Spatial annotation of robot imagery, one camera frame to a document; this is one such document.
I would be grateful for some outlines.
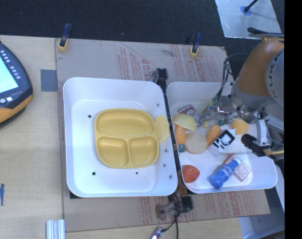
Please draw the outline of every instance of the yellow divided plate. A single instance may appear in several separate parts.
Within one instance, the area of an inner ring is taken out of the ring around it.
[[[108,109],[95,118],[99,159],[114,168],[152,165],[159,157],[159,137],[153,118],[136,109]]]

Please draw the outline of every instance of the orange carrot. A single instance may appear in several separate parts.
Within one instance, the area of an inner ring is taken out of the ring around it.
[[[216,140],[219,134],[220,134],[220,126],[218,124],[214,124],[210,126],[206,135],[207,147],[210,146]]]
[[[179,151],[185,151],[185,142],[186,142],[186,135],[185,135],[185,128],[181,127],[180,125],[175,125],[175,139],[176,143],[179,145]]]

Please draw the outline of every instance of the black carpet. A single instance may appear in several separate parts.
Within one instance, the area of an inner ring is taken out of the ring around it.
[[[271,0],[285,33],[285,0]],[[224,46],[227,54],[247,53],[260,42],[224,37],[215,0],[0,0],[0,34],[184,44],[190,33],[200,45]],[[236,78],[246,57],[230,61]]]

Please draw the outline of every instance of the wooden table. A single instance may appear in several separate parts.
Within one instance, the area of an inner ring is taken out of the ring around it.
[[[64,218],[57,92],[42,92],[42,69],[56,70],[55,39],[0,36],[24,65],[35,96],[14,121],[0,128],[0,239],[45,239],[47,220]],[[66,233],[67,239],[147,239],[156,226]],[[175,239],[172,226],[161,239]],[[238,218],[179,223],[179,238],[241,239]]]

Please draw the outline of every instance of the blue bottle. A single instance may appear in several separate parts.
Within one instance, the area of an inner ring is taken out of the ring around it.
[[[224,164],[216,174],[211,176],[209,182],[214,188],[219,189],[225,181],[229,179],[230,176],[234,174],[235,168],[239,166],[241,160],[239,158],[234,158],[234,160],[229,164]]]

